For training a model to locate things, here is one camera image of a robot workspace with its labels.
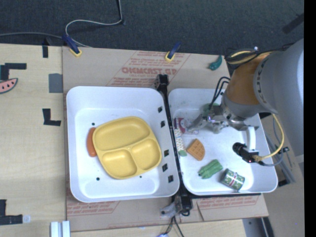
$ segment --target yellow plate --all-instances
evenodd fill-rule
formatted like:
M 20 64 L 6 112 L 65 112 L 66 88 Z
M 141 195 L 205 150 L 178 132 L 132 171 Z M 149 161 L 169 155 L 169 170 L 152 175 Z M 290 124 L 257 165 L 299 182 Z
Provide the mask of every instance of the yellow plate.
M 92 141 L 103 168 L 117 179 L 140 175 L 161 162 L 161 149 L 153 131 L 138 117 L 100 125 Z

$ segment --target green beans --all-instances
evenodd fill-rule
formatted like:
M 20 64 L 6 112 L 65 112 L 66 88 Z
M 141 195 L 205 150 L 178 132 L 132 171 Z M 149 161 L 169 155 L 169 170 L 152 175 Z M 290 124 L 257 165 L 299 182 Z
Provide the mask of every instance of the green beans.
M 202 179 L 207 179 L 212 177 L 215 173 L 218 171 L 221 171 L 223 169 L 223 166 L 219 163 L 217 159 L 211 161 L 208 165 L 205 165 L 202 167 L 198 175 L 202 177 Z

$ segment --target orange sausage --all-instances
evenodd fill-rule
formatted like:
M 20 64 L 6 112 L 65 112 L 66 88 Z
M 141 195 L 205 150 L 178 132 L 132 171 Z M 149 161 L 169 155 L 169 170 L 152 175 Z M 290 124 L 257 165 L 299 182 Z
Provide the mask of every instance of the orange sausage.
M 90 128 L 88 136 L 87 136 L 87 149 L 91 157 L 95 157 L 97 155 L 97 152 L 94 149 L 93 141 L 92 141 L 92 135 L 95 129 L 96 129 L 95 127 Z

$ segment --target green can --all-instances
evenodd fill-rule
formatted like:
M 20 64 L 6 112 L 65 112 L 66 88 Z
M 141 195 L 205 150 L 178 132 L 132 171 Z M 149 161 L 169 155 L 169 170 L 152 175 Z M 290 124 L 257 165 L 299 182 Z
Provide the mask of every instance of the green can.
M 226 169 L 222 175 L 221 183 L 231 187 L 232 189 L 239 191 L 245 182 L 245 178 L 238 175 L 237 172 Z

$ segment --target dark backdrop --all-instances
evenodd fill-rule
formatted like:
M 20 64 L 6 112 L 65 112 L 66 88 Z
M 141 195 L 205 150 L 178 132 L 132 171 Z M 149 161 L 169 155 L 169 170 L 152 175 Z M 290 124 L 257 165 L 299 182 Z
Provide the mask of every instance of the dark backdrop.
M 86 19 L 113 23 L 117 0 L 1 0 L 0 34 L 44 32 L 61 36 L 67 23 Z M 304 37 L 304 0 L 121 0 L 125 25 L 75 23 L 70 35 L 100 48 L 225 54 L 228 48 L 277 48 Z M 1 36 L 1 43 L 41 45 L 43 36 Z M 53 43 L 62 41 L 52 38 Z

